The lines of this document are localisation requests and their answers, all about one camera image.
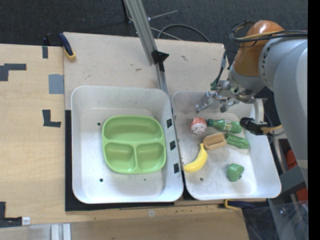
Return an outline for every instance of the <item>banana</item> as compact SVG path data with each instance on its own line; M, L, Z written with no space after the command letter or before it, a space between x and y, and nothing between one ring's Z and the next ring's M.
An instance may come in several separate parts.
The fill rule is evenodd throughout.
M207 158L208 158L208 153L204 148L204 144L201 143L200 152L197 158L193 162L186 164L183 167L184 171L187 173L193 173L200 170L205 165Z

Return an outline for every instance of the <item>green plate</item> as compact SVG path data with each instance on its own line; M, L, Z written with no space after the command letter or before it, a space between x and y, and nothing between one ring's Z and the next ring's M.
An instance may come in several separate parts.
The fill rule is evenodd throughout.
M115 115L102 127L106 164L120 174L149 174L166 163L167 151L161 124L150 116Z

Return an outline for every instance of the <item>green bottle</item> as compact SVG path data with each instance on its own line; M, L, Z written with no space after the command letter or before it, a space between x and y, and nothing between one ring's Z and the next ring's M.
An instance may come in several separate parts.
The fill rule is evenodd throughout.
M235 136L231 133L225 135L226 143L236 146L239 149L248 149L250 147L249 141L246 138Z
M230 121L227 119L213 120L208 119L206 122L207 126L216 128L219 131L238 134L242 131L242 126L239 122Z

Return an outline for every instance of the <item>red object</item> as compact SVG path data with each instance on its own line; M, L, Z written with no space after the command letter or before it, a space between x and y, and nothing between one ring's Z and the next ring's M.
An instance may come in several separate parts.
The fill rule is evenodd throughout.
M293 153L292 149L290 149L284 155L284 158L285 158L285 161L286 161L286 164L287 164L289 170L298 165L297 161L296 161L295 154ZM308 200L308 190L307 190L307 188L304 187L303 189L297 191L296 192L296 196L297 196L297 198L298 198L298 200L300 202Z

